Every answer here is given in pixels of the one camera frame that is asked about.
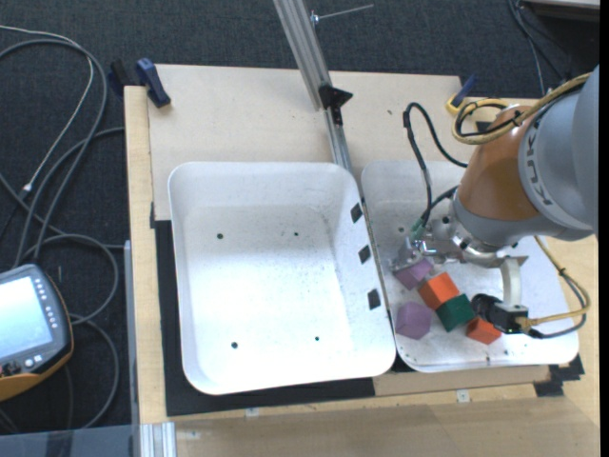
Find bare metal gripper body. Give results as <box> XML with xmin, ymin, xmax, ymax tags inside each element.
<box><xmin>422</xmin><ymin>217</ymin><xmax>506</xmax><ymax>268</ymax></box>

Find purple cube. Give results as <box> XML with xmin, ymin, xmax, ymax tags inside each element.
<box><xmin>394</xmin><ymin>301</ymin><xmax>434</xmax><ymax>341</ymax></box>
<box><xmin>394</xmin><ymin>258</ymin><xmax>435</xmax><ymax>291</ymax></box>

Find orange cube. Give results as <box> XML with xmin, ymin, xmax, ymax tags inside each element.
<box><xmin>417</xmin><ymin>271</ymin><xmax>461</xmax><ymax>310</ymax></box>
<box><xmin>464</xmin><ymin>315</ymin><xmax>503</xmax><ymax>347</ymax></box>

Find green cube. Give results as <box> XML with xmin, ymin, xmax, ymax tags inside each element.
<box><xmin>434</xmin><ymin>293</ymin><xmax>476</xmax><ymax>333</ymax></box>

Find white plastic tray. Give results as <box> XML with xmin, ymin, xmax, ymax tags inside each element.
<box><xmin>360</xmin><ymin>159</ymin><xmax>581</xmax><ymax>374</ymax></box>
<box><xmin>167</xmin><ymin>160</ymin><xmax>398</xmax><ymax>396</ymax></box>

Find pale wood board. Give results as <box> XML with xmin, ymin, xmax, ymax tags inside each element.
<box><xmin>147</xmin><ymin>63</ymin><xmax>554</xmax><ymax>398</ymax></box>

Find black cylinder on white bracket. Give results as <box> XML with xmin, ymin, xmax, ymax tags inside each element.
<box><xmin>470</xmin><ymin>254</ymin><xmax>531</xmax><ymax>335</ymax></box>

